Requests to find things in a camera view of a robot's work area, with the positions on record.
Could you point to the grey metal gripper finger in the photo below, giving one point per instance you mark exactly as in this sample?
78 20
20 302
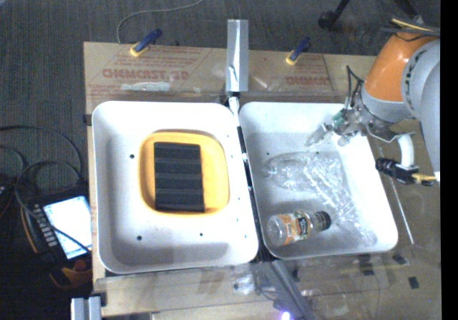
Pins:
344 140
319 135

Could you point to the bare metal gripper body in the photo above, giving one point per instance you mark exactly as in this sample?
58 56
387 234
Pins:
352 121

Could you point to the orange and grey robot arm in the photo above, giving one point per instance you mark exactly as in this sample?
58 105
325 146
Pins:
388 75

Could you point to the white plastic tray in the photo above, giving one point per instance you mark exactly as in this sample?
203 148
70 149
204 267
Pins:
118 175
282 125

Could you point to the crumpled clear plastic bottle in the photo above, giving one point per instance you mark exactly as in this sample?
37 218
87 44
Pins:
336 186

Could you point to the orange label bottle black cap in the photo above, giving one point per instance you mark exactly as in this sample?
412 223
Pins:
290 228

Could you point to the black ribbed block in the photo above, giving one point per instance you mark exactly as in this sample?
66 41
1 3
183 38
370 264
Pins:
179 177

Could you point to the orange plate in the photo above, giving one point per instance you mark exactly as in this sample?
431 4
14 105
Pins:
146 172

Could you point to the brown cardboard board red print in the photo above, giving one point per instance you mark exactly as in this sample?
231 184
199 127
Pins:
150 71

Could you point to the black cylinder on white bracket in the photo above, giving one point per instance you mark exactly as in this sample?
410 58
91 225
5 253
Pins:
397 168

